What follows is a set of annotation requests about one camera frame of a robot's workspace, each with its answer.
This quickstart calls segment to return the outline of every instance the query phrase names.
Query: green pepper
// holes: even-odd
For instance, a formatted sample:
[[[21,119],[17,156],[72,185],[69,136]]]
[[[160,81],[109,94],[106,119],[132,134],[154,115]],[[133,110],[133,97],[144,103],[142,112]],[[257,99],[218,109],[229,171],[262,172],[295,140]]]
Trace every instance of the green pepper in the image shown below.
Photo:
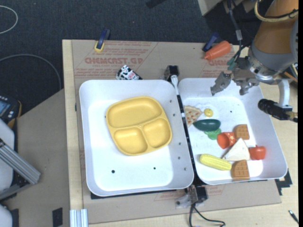
[[[221,122],[217,119],[202,119],[194,122],[193,125],[201,131],[215,131],[221,126]]]
[[[216,140],[218,134],[221,134],[221,130],[217,129],[215,131],[204,131],[204,133],[210,138],[211,140]]]

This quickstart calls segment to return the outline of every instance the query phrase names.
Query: cardboard sheet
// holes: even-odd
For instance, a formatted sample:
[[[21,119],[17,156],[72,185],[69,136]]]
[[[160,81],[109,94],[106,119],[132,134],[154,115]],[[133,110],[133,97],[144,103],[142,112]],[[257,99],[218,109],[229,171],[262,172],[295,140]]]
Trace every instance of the cardboard sheet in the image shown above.
[[[234,55],[233,47],[227,55],[207,61],[203,59],[203,43],[106,41],[101,53],[94,51],[95,43],[72,40],[83,202],[89,212],[89,223],[188,213],[189,209],[175,207],[175,199],[183,196],[184,190],[92,199],[86,184],[79,87],[90,79],[115,79],[116,72],[124,65],[143,79],[161,78],[168,65],[178,65],[179,80],[216,78],[221,71],[226,72],[226,63]],[[281,202],[274,180],[205,187],[209,199],[198,207],[200,211]]]
[[[55,226],[56,221],[69,226],[64,107],[61,90],[17,120],[18,153],[41,173],[37,184],[3,203],[9,210],[18,209],[20,227]]]

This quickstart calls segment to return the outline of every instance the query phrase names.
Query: gray carpet floor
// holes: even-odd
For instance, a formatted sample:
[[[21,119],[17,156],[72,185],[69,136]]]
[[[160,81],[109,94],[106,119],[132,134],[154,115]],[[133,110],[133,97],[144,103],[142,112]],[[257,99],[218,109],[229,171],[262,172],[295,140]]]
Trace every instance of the gray carpet floor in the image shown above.
[[[16,26],[0,34],[0,92],[15,97],[23,113],[59,90],[63,84],[62,39],[98,40],[103,28],[111,40],[207,42],[213,32],[218,42],[237,44],[235,29],[223,4],[204,17],[197,0],[0,0],[0,6],[18,15]],[[234,14],[243,42],[252,40],[259,21],[238,6]],[[0,7],[0,32],[16,21],[15,14]]]

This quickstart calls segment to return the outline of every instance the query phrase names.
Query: yellow divided plate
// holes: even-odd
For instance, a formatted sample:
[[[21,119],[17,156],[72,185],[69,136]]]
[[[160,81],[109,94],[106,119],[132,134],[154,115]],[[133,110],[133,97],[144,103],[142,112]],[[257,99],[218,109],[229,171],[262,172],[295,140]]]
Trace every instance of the yellow divided plate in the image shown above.
[[[129,98],[112,104],[106,122],[118,149],[137,156],[169,144],[172,133],[160,103],[149,96]]]

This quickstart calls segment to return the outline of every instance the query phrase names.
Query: white cheese wedge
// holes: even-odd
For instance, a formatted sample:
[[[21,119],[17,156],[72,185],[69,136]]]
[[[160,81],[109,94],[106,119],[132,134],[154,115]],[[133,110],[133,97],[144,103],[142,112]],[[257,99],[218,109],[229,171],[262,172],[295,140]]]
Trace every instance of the white cheese wedge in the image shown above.
[[[244,140],[239,138],[222,159],[228,161],[250,160],[250,152]]]

